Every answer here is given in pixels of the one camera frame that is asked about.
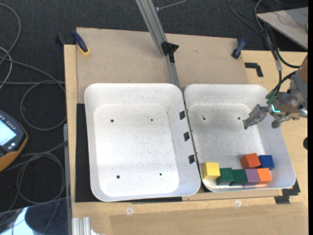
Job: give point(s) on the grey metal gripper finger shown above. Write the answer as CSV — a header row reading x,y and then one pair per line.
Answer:
x,y
255,115
278,122

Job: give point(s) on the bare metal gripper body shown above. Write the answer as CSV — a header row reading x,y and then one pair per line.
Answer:
x,y
284,108

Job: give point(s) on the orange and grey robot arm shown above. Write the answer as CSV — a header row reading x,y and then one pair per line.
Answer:
x,y
303,78

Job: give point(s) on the white plastic tray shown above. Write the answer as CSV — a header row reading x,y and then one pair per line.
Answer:
x,y
220,136
137,150

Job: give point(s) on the blue cube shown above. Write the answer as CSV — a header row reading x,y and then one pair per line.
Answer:
x,y
267,161

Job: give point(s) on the dark orange cube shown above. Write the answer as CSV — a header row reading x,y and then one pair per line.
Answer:
x,y
250,160

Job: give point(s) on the light orange cube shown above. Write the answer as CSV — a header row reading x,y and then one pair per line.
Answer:
x,y
264,174

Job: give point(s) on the purple cube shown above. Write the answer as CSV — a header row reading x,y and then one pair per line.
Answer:
x,y
252,175

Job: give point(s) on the green cube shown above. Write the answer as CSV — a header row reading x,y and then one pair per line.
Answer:
x,y
226,175
239,176

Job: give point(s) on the yellow cube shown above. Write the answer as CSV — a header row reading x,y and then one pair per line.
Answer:
x,y
210,171

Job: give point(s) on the brown cardboard board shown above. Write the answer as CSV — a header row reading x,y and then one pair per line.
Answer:
x,y
127,57

